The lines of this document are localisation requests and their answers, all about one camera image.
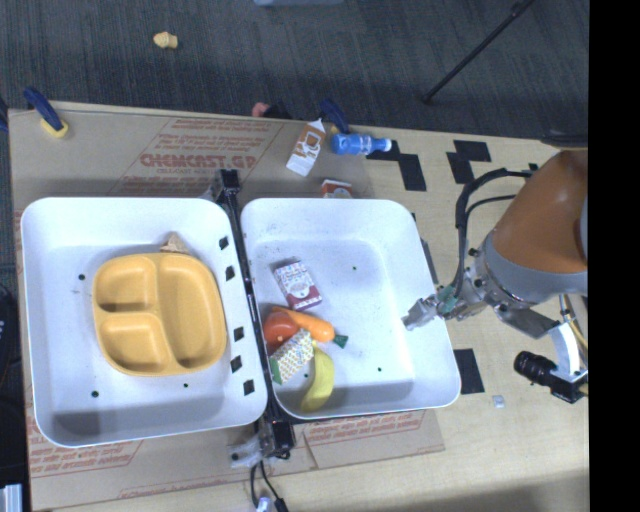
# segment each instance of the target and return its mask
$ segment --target table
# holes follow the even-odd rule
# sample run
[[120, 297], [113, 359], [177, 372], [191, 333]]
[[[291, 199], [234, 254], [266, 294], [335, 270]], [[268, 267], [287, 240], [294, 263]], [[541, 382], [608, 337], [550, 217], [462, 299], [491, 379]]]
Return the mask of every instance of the table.
[[[146, 193], [149, 187], [156, 187], [154, 190], [162, 194], [166, 192], [162, 183], [172, 183], [174, 190], [176, 184], [181, 183], [183, 188], [187, 187], [184, 188], [185, 194], [193, 194], [197, 187], [191, 191], [187, 189], [199, 183], [201, 185], [198, 176], [189, 176], [196, 178], [191, 181], [142, 180], [144, 169], [140, 166], [140, 141], [134, 140], [136, 136], [133, 131], [127, 130], [128, 123], [139, 121], [153, 126], [159, 123], [159, 129], [152, 127], [151, 130], [155, 136], [147, 137], [145, 143], [145, 149], [156, 148], [153, 150], [156, 154], [168, 151], [166, 148], [170, 147], [169, 134], [166, 132], [168, 125], [159, 121], [163, 116], [183, 120], [186, 123], [184, 126], [192, 128], [198, 123], [207, 122], [218, 123], [218, 127], [259, 126], [258, 131], [252, 133], [255, 140], [244, 148], [238, 146], [242, 141], [236, 137], [235, 142], [227, 141], [215, 149], [222, 158], [218, 164], [235, 164], [233, 166], [239, 168], [243, 202], [259, 194], [286, 196], [289, 191], [304, 197], [305, 194], [314, 193], [315, 187], [326, 177], [323, 173], [329, 176], [343, 171], [342, 177], [346, 176], [347, 181], [354, 182], [356, 197], [391, 199], [414, 214], [420, 234], [428, 243], [436, 280], [441, 284], [448, 284], [457, 264], [454, 205], [462, 184], [456, 183], [456, 179], [463, 181], [465, 176], [469, 177], [469, 173], [477, 176], [499, 167], [522, 170], [541, 166], [557, 151], [532, 140], [354, 126], [353, 131], [393, 139], [402, 156], [397, 156], [396, 160], [347, 157], [351, 160], [341, 161], [336, 160], [335, 155], [326, 156], [325, 166], [314, 168], [309, 181], [302, 184], [297, 175], [283, 168], [296, 133], [302, 127], [299, 121], [256, 120], [61, 102], [55, 102], [54, 105], [63, 118], [71, 121], [72, 139], [66, 149], [61, 149], [59, 141], [49, 140], [46, 134], [38, 131], [36, 113], [12, 112], [11, 115], [16, 225], [21, 210], [31, 201], [46, 195], [126, 195], [132, 191]], [[117, 150], [107, 156], [96, 154], [104, 151], [104, 148], [92, 143], [90, 134], [93, 128], [85, 128], [92, 123], [92, 126], [96, 126], [95, 123], [100, 125], [102, 122], [113, 126], [110, 134], [103, 134], [106, 137], [103, 139], [104, 145], [113, 144], [114, 140], [118, 143]], [[212, 144], [213, 140], [209, 139], [207, 143]], [[184, 148], [190, 142], [177, 144], [182, 144]], [[204, 152], [214, 151], [212, 146], [207, 149], [205, 144], [202, 147]], [[87, 157], [85, 163], [89, 165], [78, 167], [83, 155]], [[123, 155], [133, 155], [128, 157], [129, 162], [133, 162], [128, 168], [122, 166]], [[39, 166], [43, 158], [49, 162], [46, 169]], [[424, 182], [420, 180], [420, 172], [415, 171], [416, 160], [420, 164]], [[406, 166], [404, 174], [400, 170], [400, 163]], [[204, 176], [211, 178], [210, 173]], [[521, 185], [522, 182], [517, 179], [496, 180], [485, 187], [486, 190], [480, 191], [477, 199], [511, 194]], [[502, 202], [491, 203], [476, 210], [471, 217], [468, 233], [473, 246], [481, 243], [505, 206], [506, 203]], [[20, 251], [19, 237], [17, 242]], [[540, 311], [556, 318], [559, 316], [559, 305], [547, 303], [540, 306]], [[24, 335], [24, 312], [22, 314], [23, 353], [26, 354], [25, 387], [30, 406], [29, 352], [27, 336]], [[586, 318], [581, 327], [586, 331]], [[451, 406], [429, 411], [429, 416], [425, 416], [429, 421], [424, 420], [422, 424], [426, 428], [424, 435], [433, 436], [431, 444], [425, 439], [420, 442], [415, 433], [413, 437], [409, 434], [380, 437], [379, 444], [391, 443], [385, 449], [392, 454], [403, 454], [402, 457], [387, 455], [391, 458], [382, 457], [384, 460], [358, 461], [337, 467], [320, 466], [327, 469], [313, 471], [296, 469], [288, 472], [284, 463], [268, 464], [270, 482], [286, 500], [290, 510], [569, 512], [589, 509], [588, 400], [583, 399], [574, 405], [562, 402], [552, 397], [548, 389], [530, 386], [514, 372], [512, 366], [515, 356], [522, 350], [554, 359], [551, 340], [529, 339], [501, 324], [489, 310], [464, 322], [450, 321], [448, 329], [454, 349], [473, 351], [484, 391], [462, 394]], [[98, 490], [108, 487], [118, 479], [119, 472], [125, 471], [127, 466], [131, 467], [132, 456], [125, 456], [127, 447], [120, 452], [114, 449], [116, 451], [111, 454], [113, 464], [102, 469], [85, 466], [87, 471], [80, 471], [81, 461], [74, 458], [76, 455], [65, 453], [59, 454], [56, 462], [60, 463], [67, 456], [75, 461], [77, 472], [68, 471], [63, 476], [56, 476], [55, 472], [46, 475], [44, 466], [39, 470], [44, 473], [38, 474], [36, 468], [43, 467], [43, 459], [52, 456], [55, 449], [38, 437], [33, 412], [30, 409], [27, 412], [31, 433], [32, 498], [37, 510], [63, 510], [71, 506], [74, 506], [73, 510], [87, 512], [123, 509], [254, 510], [246, 478], [236, 478], [236, 481], [225, 477], [192, 479], [185, 480], [184, 485], [174, 485], [173, 489], [178, 489], [175, 492], [171, 492], [171, 486], [149, 486], [148, 492], [138, 487], [138, 492], [106, 498]], [[435, 424], [430, 419], [431, 415], [437, 419]], [[213, 438], [220, 435], [224, 442], [229, 442], [229, 439], [238, 442], [243, 432], [212, 434]], [[207, 444], [211, 439], [196, 436], [183, 440], [184, 450], [187, 453], [190, 453], [189, 450], [211, 450], [212, 468], [216, 464], [220, 467], [225, 461], [220, 460], [219, 454], [214, 453]], [[189, 461], [176, 458], [179, 455], [176, 455], [175, 447], [172, 448], [170, 439], [145, 443], [154, 447], [153, 456], [147, 463], [153, 462], [167, 471], [174, 471], [177, 482], [182, 472], [189, 471]], [[54, 451], [38, 452], [39, 449]], [[121, 464], [117, 462], [118, 456], [124, 457]], [[313, 453], [307, 453], [305, 457], [313, 459]], [[261, 479], [258, 479], [257, 487], [259, 490], [266, 489]]]

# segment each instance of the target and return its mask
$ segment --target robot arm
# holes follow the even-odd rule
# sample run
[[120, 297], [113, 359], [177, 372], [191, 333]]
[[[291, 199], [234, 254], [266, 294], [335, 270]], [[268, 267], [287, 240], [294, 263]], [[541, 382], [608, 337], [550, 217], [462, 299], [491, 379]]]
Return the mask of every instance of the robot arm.
[[[469, 196], [491, 179], [523, 174], [500, 169], [468, 184], [456, 206], [460, 237], [456, 277], [447, 288], [414, 304], [403, 318], [407, 329], [435, 317], [464, 320], [489, 306], [511, 327], [533, 338], [550, 335], [554, 341], [557, 365], [542, 364], [539, 356], [523, 353], [516, 359], [519, 373], [546, 385], [559, 378], [558, 384], [568, 382], [571, 389], [585, 381], [573, 331], [566, 322], [531, 308], [558, 295], [588, 294], [587, 168], [586, 150], [561, 151], [532, 173], [480, 248], [470, 251], [473, 262], [464, 270]], [[540, 371], [552, 377], [543, 379]], [[580, 397], [573, 391], [560, 391], [558, 396], [570, 402]]]

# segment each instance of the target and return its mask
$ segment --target white tray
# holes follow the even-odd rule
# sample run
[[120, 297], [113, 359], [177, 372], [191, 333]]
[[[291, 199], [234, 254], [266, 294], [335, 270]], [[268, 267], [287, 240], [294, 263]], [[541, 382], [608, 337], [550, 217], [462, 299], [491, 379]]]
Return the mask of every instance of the white tray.
[[376, 199], [257, 199], [241, 224], [262, 317], [286, 306], [273, 266], [291, 258], [308, 268], [323, 302], [307, 310], [349, 337], [324, 343], [335, 388], [314, 413], [300, 409], [313, 363], [284, 385], [274, 383], [285, 411], [302, 419], [442, 407], [460, 392], [460, 376], [442, 319], [408, 331], [401, 318], [434, 292], [411, 214]]
[[[158, 251], [172, 232], [216, 277], [227, 348], [196, 373], [126, 375], [100, 351], [93, 276], [113, 257]], [[22, 216], [22, 245], [35, 418], [52, 442], [78, 447], [225, 428], [264, 412], [264, 374], [231, 226], [220, 207], [202, 199], [41, 199]]]

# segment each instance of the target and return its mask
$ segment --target yellow object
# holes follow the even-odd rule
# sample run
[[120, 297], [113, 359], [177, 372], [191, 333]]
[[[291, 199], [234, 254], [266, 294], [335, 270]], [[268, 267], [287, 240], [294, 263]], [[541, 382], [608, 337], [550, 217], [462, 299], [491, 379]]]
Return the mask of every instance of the yellow object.
[[62, 119], [60, 119], [60, 122], [62, 123], [62, 128], [60, 128], [59, 130], [56, 130], [44, 119], [40, 119], [40, 126], [42, 126], [42, 128], [44, 128], [44, 131], [46, 131], [49, 135], [55, 137], [56, 139], [61, 139], [69, 131], [69, 125], [65, 123]]
[[227, 344], [211, 271], [185, 254], [135, 254], [103, 264], [93, 281], [100, 349], [129, 375], [164, 376], [214, 364]]
[[273, 311], [282, 311], [289, 315], [291, 319], [300, 326], [300, 328], [309, 331], [311, 333], [311, 337], [316, 341], [326, 342], [331, 341], [336, 337], [333, 325], [325, 320], [321, 320], [320, 318], [306, 313], [300, 313], [299, 311], [283, 308], [281, 306], [274, 306]]
[[329, 400], [335, 382], [333, 359], [320, 350], [315, 343], [313, 346], [313, 361], [315, 370], [313, 382], [300, 404], [303, 412], [313, 412], [320, 409]]
[[153, 36], [153, 42], [156, 43], [160, 48], [177, 48], [178, 47], [178, 37], [170, 34], [169, 32], [160, 32]]

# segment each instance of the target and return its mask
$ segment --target beige tabletop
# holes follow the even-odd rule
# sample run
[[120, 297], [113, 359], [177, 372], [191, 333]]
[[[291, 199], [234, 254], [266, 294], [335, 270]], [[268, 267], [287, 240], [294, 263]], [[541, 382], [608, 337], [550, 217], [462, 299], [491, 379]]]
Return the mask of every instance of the beige tabletop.
[[[73, 104], [59, 104], [58, 107], [63, 115], [68, 110], [67, 115], [72, 120], [74, 113], [91, 110], [88, 106], [79, 107]], [[144, 116], [146, 111], [136, 112]], [[120, 113], [130, 114], [131, 111], [122, 109]], [[20, 139], [21, 130], [25, 130], [24, 133], [36, 130], [35, 121], [28, 119], [28, 115], [35, 114], [14, 112], [12, 118], [15, 126], [15, 129], [12, 126], [11, 140], [12, 158], [15, 161], [12, 165], [12, 178], [17, 219], [22, 209], [31, 201], [45, 195], [61, 194], [61, 183], [66, 187], [71, 186], [75, 195], [89, 194], [88, 191], [94, 190], [91, 187], [95, 188], [92, 195], [101, 195], [100, 187], [107, 191], [106, 195], [108, 191], [113, 190], [113, 184], [109, 185], [108, 182], [123, 177], [122, 171], [114, 171], [112, 176], [105, 176], [104, 173], [107, 171], [99, 169], [78, 175], [76, 169], [69, 168], [70, 161], [74, 158], [77, 165], [78, 156], [62, 156], [63, 153], [68, 153], [68, 150], [60, 151], [60, 162], [52, 164], [53, 168], [48, 169], [46, 174], [43, 171], [36, 172], [33, 168], [36, 157], [32, 152], [27, 155], [29, 145]], [[179, 116], [188, 118], [196, 115], [180, 113]], [[255, 121], [227, 116], [206, 116], [206, 119], [236, 123]], [[529, 169], [530, 166], [541, 166], [557, 152], [555, 148], [532, 140], [352, 127], [353, 131], [389, 137], [397, 141], [403, 154], [417, 155], [427, 190], [407, 190], [397, 161], [369, 160], [351, 156], [338, 160], [339, 157], [331, 155], [325, 157], [328, 160], [323, 164], [324, 167], [321, 166], [320, 170], [314, 168], [309, 177], [310, 181], [307, 182], [313, 183], [313, 187], [305, 189], [306, 192], [302, 193], [304, 187], [300, 188], [301, 179], [284, 169], [284, 159], [290, 152], [295, 134], [299, 133], [303, 123], [281, 120], [263, 122], [267, 124], [261, 125], [261, 130], [266, 135], [262, 139], [256, 137], [253, 149], [242, 153], [250, 159], [235, 160], [235, 163], [246, 167], [240, 168], [243, 203], [261, 194], [286, 196], [288, 183], [298, 192], [297, 195], [304, 196], [309, 190], [313, 191], [313, 187], [325, 177], [346, 176], [347, 181], [351, 180], [356, 185], [356, 197], [391, 199], [404, 205], [414, 214], [419, 232], [428, 244], [440, 284], [448, 284], [457, 265], [454, 206], [462, 185], [454, 179], [451, 162], [456, 159], [456, 155], [457, 160], [465, 160], [461, 149], [463, 145], [459, 143], [478, 143], [474, 147], [484, 148], [490, 155], [490, 161], [467, 161], [475, 176], [500, 167], [523, 170]], [[83, 135], [76, 133], [75, 137], [82, 139]], [[46, 146], [43, 151], [46, 150], [48, 158], [51, 158], [52, 152], [55, 153], [56, 147], [59, 147], [46, 138], [43, 138], [43, 144]], [[135, 144], [131, 143], [131, 147], [125, 149], [137, 158], [139, 153], [136, 153], [138, 150], [134, 146]], [[87, 148], [87, 151], [98, 150]], [[56, 158], [51, 158], [51, 161], [56, 162]], [[329, 169], [327, 162], [329, 167], [334, 164], [330, 171], [326, 170]], [[101, 165], [111, 168], [111, 164], [113, 161], [103, 162]], [[340, 169], [335, 166], [349, 167], [351, 170], [341, 174]], [[127, 172], [135, 174], [135, 168], [132, 166]], [[512, 194], [521, 186], [522, 180], [516, 178], [496, 180], [479, 191], [474, 200]], [[506, 204], [491, 203], [475, 210], [468, 232], [472, 247], [477, 247], [482, 242], [500, 218]], [[550, 301], [538, 309], [547, 316], [560, 318], [558, 301]], [[555, 359], [551, 339], [547, 337], [533, 340], [502, 324], [490, 310], [463, 322], [450, 321], [447, 326], [454, 349], [473, 350], [484, 392], [462, 394], [452, 405], [435, 410], [434, 417], [437, 419], [444, 449], [425, 449], [424, 453], [399, 458], [288, 474], [282, 474], [286, 471], [272, 471], [271, 463], [267, 461], [272, 475], [269, 480], [279, 495], [286, 500], [289, 510], [569, 512], [590, 508], [588, 399], [582, 399], [572, 405], [565, 403], [551, 396], [548, 388], [530, 385], [513, 370], [514, 358], [522, 350]], [[586, 317], [581, 327], [586, 331]], [[28, 353], [25, 340], [23, 348]], [[25, 360], [25, 387], [30, 403], [28, 357], [25, 357]], [[398, 435], [393, 439], [393, 443], [398, 443], [398, 453], [411, 453], [411, 450], [401, 446], [403, 436]], [[381, 438], [380, 442], [385, 442], [385, 438]], [[157, 464], [165, 465], [169, 469], [174, 463], [176, 468], [188, 465], [188, 461], [178, 464], [171, 457], [163, 459], [163, 445], [156, 446], [158, 452], [154, 460]], [[31, 466], [34, 465], [34, 448], [36, 447], [32, 440]], [[209, 449], [206, 445], [192, 448], [201, 451]], [[222, 463], [212, 460], [212, 464]], [[91, 477], [93, 480], [89, 481], [89, 484], [84, 481], [84, 484], [79, 485], [99, 487], [101, 479], [108, 483], [109, 479], [115, 478], [113, 475], [118, 471], [116, 466], [109, 472], [87, 472], [90, 476], [94, 475]], [[54, 499], [57, 492], [55, 479], [49, 479], [46, 487], [38, 491], [40, 486], [45, 485], [46, 479], [33, 478], [34, 476], [37, 475], [32, 474], [32, 485], [36, 488], [34, 492], [40, 492], [36, 499], [41, 509], [62, 509], [63, 507], [55, 504], [66, 503], [75, 505], [70, 507], [70, 510], [87, 512], [255, 510], [251, 503], [249, 483], [244, 478], [231, 483], [224, 479], [209, 481], [202, 486], [176, 487], [182, 490], [150, 492], [146, 496], [128, 499], [105, 501], [104, 498], [96, 498], [94, 501], [99, 502], [92, 503], [91, 499], [86, 498], [77, 502]], [[268, 491], [262, 479], [257, 479], [256, 485], [259, 492]], [[49, 501], [43, 498], [45, 488], [48, 497], [51, 498]], [[64, 486], [57, 488], [60, 492], [69, 492]]]

